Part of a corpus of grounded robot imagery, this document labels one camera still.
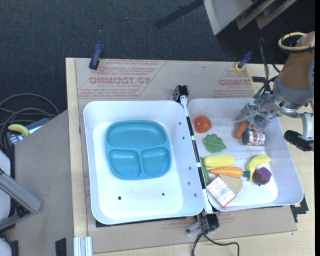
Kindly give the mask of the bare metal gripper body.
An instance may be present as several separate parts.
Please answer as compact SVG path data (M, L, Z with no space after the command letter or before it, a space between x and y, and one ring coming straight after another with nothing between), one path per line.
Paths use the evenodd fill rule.
M283 96L263 96L259 97L250 108L256 113L261 113L269 119L280 116L288 116L290 118L299 119L305 114L298 113L302 107L301 104L296 104Z

